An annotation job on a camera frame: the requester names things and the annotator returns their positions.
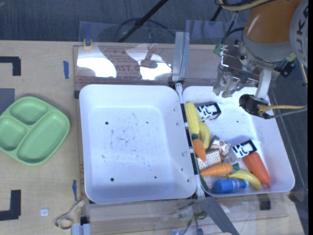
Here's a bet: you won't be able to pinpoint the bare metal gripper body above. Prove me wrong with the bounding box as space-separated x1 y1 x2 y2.
216 42 280 88

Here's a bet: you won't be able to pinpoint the orange and white patterned packet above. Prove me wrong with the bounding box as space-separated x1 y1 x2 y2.
209 136 232 157

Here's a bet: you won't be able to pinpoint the white plastic tray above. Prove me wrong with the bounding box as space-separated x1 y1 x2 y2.
182 85 296 197
78 84 198 205

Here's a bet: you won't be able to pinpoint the yellow banana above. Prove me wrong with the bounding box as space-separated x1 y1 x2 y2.
227 169 262 190
198 121 212 150

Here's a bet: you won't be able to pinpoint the green divided plate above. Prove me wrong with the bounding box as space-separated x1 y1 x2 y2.
0 96 71 166

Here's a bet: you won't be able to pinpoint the yellow corn cob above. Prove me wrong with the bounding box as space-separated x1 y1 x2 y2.
184 102 201 136

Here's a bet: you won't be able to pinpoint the blue bottle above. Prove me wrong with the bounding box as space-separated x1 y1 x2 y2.
214 179 249 194

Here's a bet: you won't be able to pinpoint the orange and white patterned box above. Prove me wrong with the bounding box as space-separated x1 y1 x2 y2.
197 150 222 171

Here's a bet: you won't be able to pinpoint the orange carrot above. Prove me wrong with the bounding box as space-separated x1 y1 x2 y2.
191 134 207 163
200 162 240 177

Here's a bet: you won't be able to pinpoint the black and white carton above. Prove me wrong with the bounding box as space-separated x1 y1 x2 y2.
197 102 222 122
231 140 258 159

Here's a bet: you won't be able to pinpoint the black cylinder on white bracket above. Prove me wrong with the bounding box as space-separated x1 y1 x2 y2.
239 69 272 118

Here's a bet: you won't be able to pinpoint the orange bottle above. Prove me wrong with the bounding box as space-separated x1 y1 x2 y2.
243 152 271 188

